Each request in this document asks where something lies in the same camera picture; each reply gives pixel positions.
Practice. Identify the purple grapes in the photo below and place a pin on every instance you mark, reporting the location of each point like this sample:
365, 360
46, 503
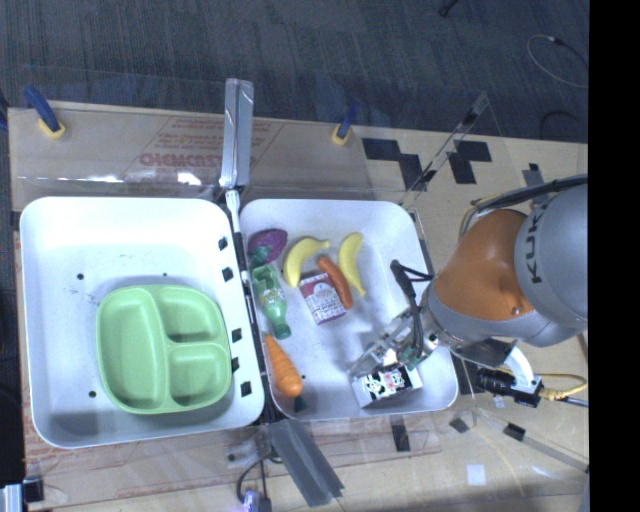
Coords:
270, 241

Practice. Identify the brown cardboard board red print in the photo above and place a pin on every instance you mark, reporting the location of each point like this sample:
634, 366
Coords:
125, 145

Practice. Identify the orange sausage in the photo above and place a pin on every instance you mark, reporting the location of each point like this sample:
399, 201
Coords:
337, 282

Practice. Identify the white plastic tray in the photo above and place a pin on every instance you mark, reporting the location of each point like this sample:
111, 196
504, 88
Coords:
335, 350
65, 240

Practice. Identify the green divided plate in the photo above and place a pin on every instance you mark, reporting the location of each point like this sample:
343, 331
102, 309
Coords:
130, 345

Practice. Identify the orange carrot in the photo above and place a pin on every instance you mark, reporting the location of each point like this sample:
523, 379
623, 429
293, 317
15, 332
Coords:
284, 372

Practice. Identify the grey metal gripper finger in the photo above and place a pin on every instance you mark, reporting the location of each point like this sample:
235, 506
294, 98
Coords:
364, 362
389, 361

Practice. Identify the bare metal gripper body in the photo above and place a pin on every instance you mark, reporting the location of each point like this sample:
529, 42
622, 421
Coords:
400, 330

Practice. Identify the black and white carton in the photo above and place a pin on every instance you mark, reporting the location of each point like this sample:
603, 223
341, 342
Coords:
385, 387

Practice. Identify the green bottle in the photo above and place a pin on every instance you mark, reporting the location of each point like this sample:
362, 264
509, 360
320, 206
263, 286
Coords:
271, 297

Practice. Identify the red and white carton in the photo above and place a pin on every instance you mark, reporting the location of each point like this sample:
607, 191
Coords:
322, 302

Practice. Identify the yellow banana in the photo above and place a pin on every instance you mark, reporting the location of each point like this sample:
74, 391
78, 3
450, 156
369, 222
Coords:
298, 255
350, 260

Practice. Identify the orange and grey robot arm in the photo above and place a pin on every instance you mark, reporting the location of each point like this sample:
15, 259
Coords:
480, 270

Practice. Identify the black cylinder on white bracket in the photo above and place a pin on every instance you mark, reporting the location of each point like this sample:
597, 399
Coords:
505, 382

